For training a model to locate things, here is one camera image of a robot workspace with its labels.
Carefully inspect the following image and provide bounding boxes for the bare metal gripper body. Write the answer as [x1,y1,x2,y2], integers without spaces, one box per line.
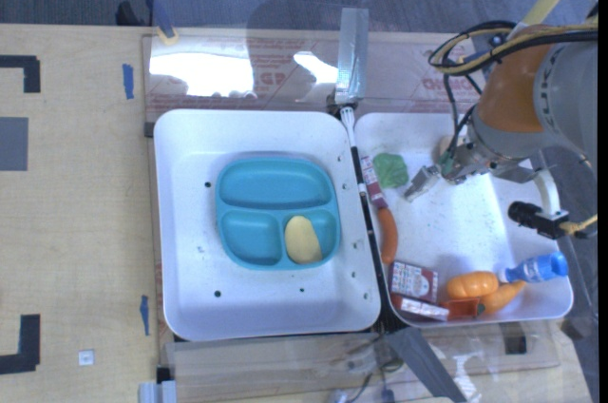
[440,143,505,185]

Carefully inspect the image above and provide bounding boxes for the green toy lettuce leaf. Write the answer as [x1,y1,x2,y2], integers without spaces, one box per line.
[371,152,410,190]

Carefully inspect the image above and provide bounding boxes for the red and white packet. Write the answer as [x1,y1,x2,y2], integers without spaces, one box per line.
[359,154,389,209]

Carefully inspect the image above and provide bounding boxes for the thin black and white rod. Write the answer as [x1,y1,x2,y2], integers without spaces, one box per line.
[338,106,393,332]

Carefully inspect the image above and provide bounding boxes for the white plastic tray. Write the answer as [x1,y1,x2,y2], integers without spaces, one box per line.
[353,111,575,329]
[153,107,383,342]

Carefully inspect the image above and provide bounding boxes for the orange toy sausage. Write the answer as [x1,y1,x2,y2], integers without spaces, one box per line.
[376,206,400,266]

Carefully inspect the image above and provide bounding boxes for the orange toy bread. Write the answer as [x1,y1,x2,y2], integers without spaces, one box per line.
[446,270,501,300]

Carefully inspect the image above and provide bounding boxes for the brown cardboard board red print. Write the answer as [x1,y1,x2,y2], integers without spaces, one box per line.
[142,28,562,374]

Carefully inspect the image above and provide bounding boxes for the flat red and white carton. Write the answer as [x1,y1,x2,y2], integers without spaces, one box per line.
[390,294,450,323]

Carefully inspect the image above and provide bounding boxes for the blue plastic bottle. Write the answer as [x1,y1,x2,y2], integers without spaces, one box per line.
[497,250,570,285]

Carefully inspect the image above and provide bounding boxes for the yellow toy potato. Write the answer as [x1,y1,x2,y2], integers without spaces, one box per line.
[283,214,325,266]

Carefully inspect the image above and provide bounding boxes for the small orange box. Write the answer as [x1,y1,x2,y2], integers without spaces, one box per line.
[445,297,486,321]

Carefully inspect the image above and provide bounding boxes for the orange toy carrot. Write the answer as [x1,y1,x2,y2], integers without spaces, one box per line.
[478,279,528,317]

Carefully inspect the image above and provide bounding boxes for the blue divided plate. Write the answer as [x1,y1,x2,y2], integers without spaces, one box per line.
[214,155,342,272]

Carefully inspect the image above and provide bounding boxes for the black cylinder on white bracket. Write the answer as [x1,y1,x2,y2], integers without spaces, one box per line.
[506,166,571,241]

